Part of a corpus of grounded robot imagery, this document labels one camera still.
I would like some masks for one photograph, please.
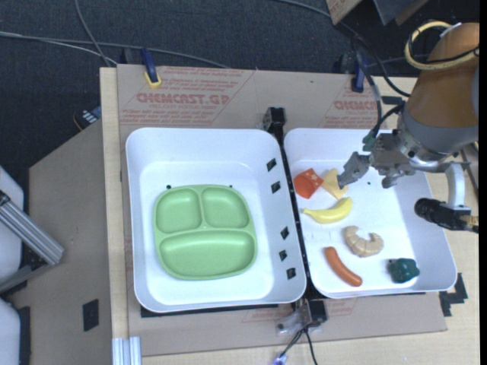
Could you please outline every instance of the green plate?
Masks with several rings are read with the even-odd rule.
[[[171,188],[154,204],[159,261],[177,278],[208,280],[246,271],[257,255],[244,197],[228,186]]]

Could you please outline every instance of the blue clamp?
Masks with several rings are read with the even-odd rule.
[[[154,60],[151,56],[151,53],[147,50],[147,48],[140,49],[140,55],[142,57],[142,61],[145,65],[145,72],[144,76],[151,88],[160,87],[162,84],[161,77],[158,74],[158,70],[155,67]]]
[[[355,61],[353,70],[355,77],[352,79],[352,90],[361,94],[364,91],[365,73],[360,69],[357,61]]]

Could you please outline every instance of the black bracket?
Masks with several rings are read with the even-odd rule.
[[[231,311],[241,311],[243,309],[262,309],[262,308],[277,308],[278,304],[260,304],[255,306],[225,306],[216,308],[204,308],[204,309],[188,309],[183,311],[170,311],[168,313],[155,313],[143,306],[140,306],[141,318],[162,318],[164,316],[181,316],[181,315],[195,315],[203,313],[227,313]]]
[[[293,335],[307,327],[316,328],[328,319],[323,300],[301,304],[294,312],[276,323],[278,335]]]
[[[443,310],[444,316],[451,316],[450,308],[452,304],[463,304],[465,303],[465,299],[469,298],[466,294],[465,284],[463,283],[461,273],[457,275],[457,282],[454,285],[454,289],[454,292],[448,293],[443,290],[439,294],[441,309]]]
[[[355,55],[353,52],[342,54],[337,61],[333,63],[332,73],[341,75],[351,75],[355,68]]]
[[[88,332],[100,323],[98,299],[83,304],[83,331]]]
[[[30,341],[30,307],[26,306],[17,310],[21,319],[21,349],[19,353],[19,365],[29,365],[31,351]]]
[[[294,224],[296,226],[296,230],[298,232],[298,241],[299,245],[301,247],[301,258],[303,259],[304,263],[304,271],[306,273],[306,278],[307,278],[307,289],[304,294],[304,298],[308,301],[311,302],[312,300],[321,300],[323,299],[323,295],[319,294],[316,288],[313,286],[313,283],[311,283],[310,278],[310,268],[308,265],[307,261],[307,254],[306,254],[306,247],[304,245],[304,237],[303,237],[303,230],[301,228],[301,219],[299,216],[299,209],[298,209],[298,203],[296,201],[296,195],[294,193],[294,185],[292,182],[292,175],[291,175],[291,170],[289,168],[289,163],[288,163],[288,156],[285,152],[284,149],[284,124],[286,123],[286,115],[285,115],[285,109],[281,107],[270,107],[267,109],[266,114],[263,117],[263,129],[268,132],[269,134],[274,135],[275,139],[277,140],[279,144],[279,148],[281,151],[281,156],[282,156],[282,166],[284,167],[284,171],[286,174],[286,180],[288,183],[289,187],[289,195],[291,198],[291,206],[293,209],[293,215],[294,215]],[[288,230],[284,229],[281,232],[281,235],[283,238],[288,235]],[[288,278],[292,278],[293,272],[288,271]]]

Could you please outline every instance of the black cable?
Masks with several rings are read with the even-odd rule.
[[[401,104],[396,105],[394,108],[389,109],[384,116],[382,116],[378,121],[377,124],[372,128],[372,131],[374,131],[374,136],[377,136],[377,133],[380,130],[380,126],[382,123],[386,121],[386,119],[391,116],[393,113],[400,113],[403,111],[404,106],[406,105],[406,102],[401,102]]]
[[[291,349],[295,344],[296,342],[299,341],[299,338],[301,338],[301,336],[303,335],[303,332],[304,332],[304,329],[305,328],[302,328],[301,330],[299,330],[295,335],[294,337],[291,339],[291,341],[288,343],[288,346],[285,347],[285,349],[281,352],[281,354],[279,355],[279,357],[282,357],[284,356],[288,351],[289,349]]]
[[[314,349],[313,349],[313,344],[311,343],[311,337],[310,337],[310,334],[308,332],[309,328],[310,328],[310,326],[307,325],[307,326],[303,327],[301,330],[299,330],[298,332],[296,332],[294,337],[288,343],[288,346],[286,346],[286,348],[280,353],[279,357],[283,357],[289,351],[289,349],[291,349],[299,341],[301,336],[303,334],[305,334],[307,337],[308,344],[310,345],[310,352],[311,352],[311,357],[313,358],[313,362],[315,365],[318,365],[317,359],[314,355]]]
[[[411,37],[408,38],[408,47],[409,47],[409,52],[411,53],[411,56],[414,59],[416,59],[416,56],[412,52],[412,38]],[[443,58],[443,59],[431,59],[431,60],[428,60],[428,61],[422,62],[422,63],[425,65],[434,65],[434,64],[438,64],[438,63],[442,63],[442,62],[452,62],[452,61],[456,61],[456,60],[458,60],[464,56],[469,55],[471,52],[474,53],[475,56],[478,56],[477,51],[479,49],[480,49],[480,45],[478,45],[477,47],[474,47],[473,49],[470,49],[468,51],[457,54],[456,56],[453,56],[453,57]]]
[[[311,358],[313,358],[314,365],[318,365],[317,358],[314,356],[313,344],[311,343],[311,338],[310,334],[307,331],[307,327],[306,330],[304,330],[304,334],[306,334],[307,342],[310,345]]]
[[[428,56],[429,56],[429,54],[419,54],[416,57],[428,57]],[[406,61],[405,56],[381,60],[383,65],[392,64],[395,62],[405,62],[405,61]],[[373,66],[379,66],[379,64],[377,62],[372,62],[371,64],[367,64],[367,67],[369,67],[369,68],[372,68]]]
[[[389,75],[387,74],[387,70],[386,70],[386,67],[384,66],[384,63],[382,62],[382,60],[379,58],[379,56],[377,55],[377,53],[375,52],[375,50],[372,48],[371,44],[361,35],[357,35],[355,37],[356,40],[359,40],[362,45],[365,46],[365,49],[370,53],[372,54],[372,56],[374,57],[375,59],[375,62],[377,63],[380,71],[382,72],[382,76],[384,77],[384,80],[389,84],[389,86],[391,88],[393,88],[398,94],[404,96],[404,97],[409,97],[411,96],[410,94],[408,94],[407,92],[405,92],[404,90],[401,90],[399,89],[390,79],[389,79]]]

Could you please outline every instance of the cardboard sheet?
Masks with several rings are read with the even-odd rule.
[[[141,337],[144,356],[286,344],[290,337],[278,335],[275,325],[292,312],[291,304],[164,316],[141,309],[133,289],[126,139],[143,126],[259,128],[270,106],[285,108],[285,131],[369,129],[377,117],[370,88],[353,92],[351,75],[163,66],[158,68],[161,87],[150,89],[143,73],[141,65],[117,67],[130,335]],[[437,293],[327,299],[325,304],[329,320],[313,332],[314,341],[446,330]]]

